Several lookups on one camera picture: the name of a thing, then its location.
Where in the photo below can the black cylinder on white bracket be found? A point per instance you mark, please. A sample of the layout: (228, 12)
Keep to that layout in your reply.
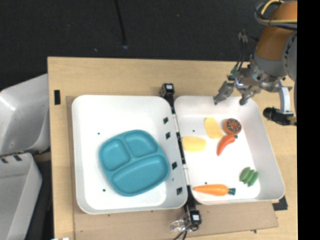
(281, 109)

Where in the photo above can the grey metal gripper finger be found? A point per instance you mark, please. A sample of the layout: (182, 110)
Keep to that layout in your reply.
(222, 92)
(246, 96)

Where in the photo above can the pale wood board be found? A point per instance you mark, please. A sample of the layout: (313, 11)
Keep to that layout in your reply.
(162, 221)

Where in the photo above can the blue divided plate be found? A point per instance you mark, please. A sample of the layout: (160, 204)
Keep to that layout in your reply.
(133, 162)

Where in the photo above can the orange carrot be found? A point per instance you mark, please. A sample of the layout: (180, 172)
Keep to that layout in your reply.
(213, 189)

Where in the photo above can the orange chili pepper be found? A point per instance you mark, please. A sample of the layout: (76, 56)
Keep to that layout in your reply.
(225, 144)

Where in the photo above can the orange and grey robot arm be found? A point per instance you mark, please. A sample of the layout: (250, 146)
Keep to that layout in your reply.
(275, 39)

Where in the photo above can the green pea pod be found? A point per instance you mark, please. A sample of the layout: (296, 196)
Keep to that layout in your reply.
(248, 176)

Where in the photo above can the brown frosted doughnut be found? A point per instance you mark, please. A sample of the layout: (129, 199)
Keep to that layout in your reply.
(232, 126)

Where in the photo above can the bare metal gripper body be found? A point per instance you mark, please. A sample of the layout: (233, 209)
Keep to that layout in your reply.
(252, 80)

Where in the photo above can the yellow potato chip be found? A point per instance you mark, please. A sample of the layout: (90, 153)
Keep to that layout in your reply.
(212, 127)
(193, 144)

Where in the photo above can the thin black and white rod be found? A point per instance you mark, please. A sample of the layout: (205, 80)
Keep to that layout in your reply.
(180, 149)

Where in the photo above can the white plastic tray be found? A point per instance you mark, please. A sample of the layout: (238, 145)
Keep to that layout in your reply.
(225, 164)
(120, 154)

